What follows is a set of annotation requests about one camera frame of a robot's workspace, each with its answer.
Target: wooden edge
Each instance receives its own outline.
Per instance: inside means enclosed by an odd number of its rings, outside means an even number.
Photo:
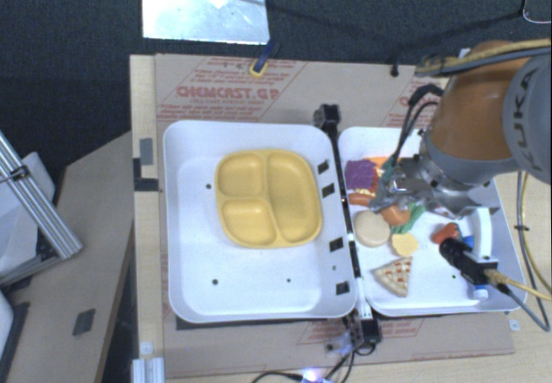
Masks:
[[[130,57],[132,157],[141,158],[141,141],[153,143],[153,163],[140,164],[141,176],[157,179],[157,128],[155,123],[155,58]],[[164,355],[161,300],[159,193],[135,191],[135,252],[139,356]],[[143,345],[151,343],[153,350]]]

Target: white tray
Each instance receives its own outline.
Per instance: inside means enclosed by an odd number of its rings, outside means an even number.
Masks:
[[[193,323],[340,317],[356,301],[339,185],[329,138],[306,125],[183,121],[163,140],[169,298]],[[215,170],[227,154],[278,148],[305,158],[323,208],[319,236],[295,248],[252,249],[223,232]],[[318,174],[326,162],[328,169]],[[322,198],[327,185],[335,192]],[[329,243],[342,240],[331,251]]]
[[[349,160],[366,157],[388,156],[398,142],[399,129],[351,128],[339,138],[342,166]],[[403,147],[401,156],[409,157],[419,149],[420,138],[413,134]],[[491,214],[491,256],[499,260],[499,270],[514,280],[524,282],[510,231],[505,219],[499,195],[494,183],[487,188],[473,191],[472,198],[487,207],[498,208]],[[365,207],[350,205],[351,217]],[[444,223],[445,217],[424,213],[410,231],[418,240],[419,249],[412,257],[409,293],[406,298],[387,291],[375,279],[372,271],[398,259],[389,244],[367,248],[357,243],[359,262],[368,303],[378,312],[389,317],[425,316],[458,312],[511,311],[518,305],[509,297],[488,286],[489,298],[483,301],[472,299],[471,284],[460,276],[439,254],[438,246],[430,235]],[[463,235],[473,235],[480,230],[478,219],[465,217],[458,221]],[[521,299],[526,293],[514,291]]]

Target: toy bread slice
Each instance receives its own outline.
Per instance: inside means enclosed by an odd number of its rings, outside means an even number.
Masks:
[[[411,275],[412,258],[405,257],[390,262],[373,271],[378,281],[388,291],[400,297],[408,295],[408,279]]]

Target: divided yellow plate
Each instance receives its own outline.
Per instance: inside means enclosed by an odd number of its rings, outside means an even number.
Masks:
[[[215,187],[224,232],[244,247],[293,247],[313,240],[322,228],[311,167],[293,152],[229,154],[216,167]]]

